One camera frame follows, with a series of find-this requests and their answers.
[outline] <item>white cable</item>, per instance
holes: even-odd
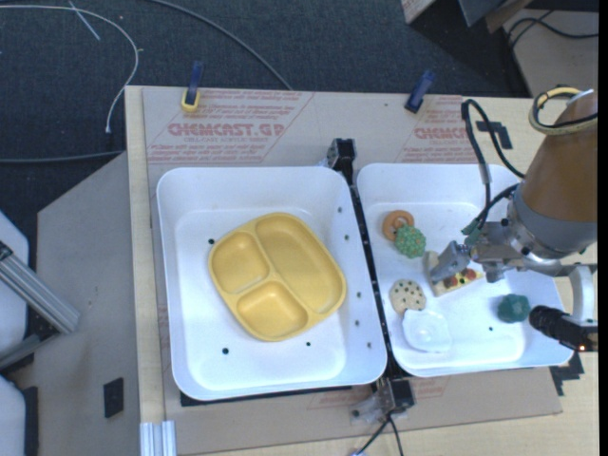
[[[124,82],[123,87],[121,88],[121,90],[118,92],[118,94],[112,101],[112,105],[110,106],[110,109],[107,112],[107,118],[105,120],[105,133],[108,133],[108,134],[112,133],[112,130],[110,128],[110,119],[114,113],[114,108],[116,107],[116,103],[120,100],[121,96],[123,95],[124,89],[131,83],[131,80],[135,76],[135,73],[137,72],[137,69],[140,65],[139,51],[137,49],[137,46],[135,45],[135,42],[133,41],[133,39],[131,39],[131,36],[129,34],[127,34],[126,31],[121,26],[119,26],[115,22],[112,22],[111,20],[103,17],[102,15],[99,15],[98,13],[95,13],[95,12],[92,12],[89,10],[85,10],[85,9],[78,9],[77,7],[56,7],[56,6],[49,6],[49,5],[0,5],[0,10],[1,9],[66,10],[66,11],[76,12],[77,15],[80,15],[81,13],[85,13],[86,15],[90,15],[91,17],[100,19],[100,20],[106,22],[107,24],[109,24],[110,26],[112,26],[114,29],[117,29],[118,32],[120,32],[126,38],[126,40],[129,41],[129,44],[133,48],[133,52],[135,54],[135,64],[133,65],[133,70],[131,71],[131,74],[129,75],[127,80]]]

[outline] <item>divided yellow plate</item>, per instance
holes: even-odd
[[[233,315],[265,341],[303,333],[346,296],[346,279],[328,249],[287,213],[255,218],[221,238],[208,266]]]

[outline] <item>cookie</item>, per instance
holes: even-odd
[[[427,297],[418,282],[399,279],[390,288],[390,304],[400,315],[407,309],[422,311],[427,305]]]

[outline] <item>brown donut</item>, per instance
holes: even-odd
[[[409,226],[414,225],[414,217],[411,213],[403,210],[396,210],[388,213],[382,222],[382,233],[390,241],[395,241],[397,230],[401,228],[404,223]]]

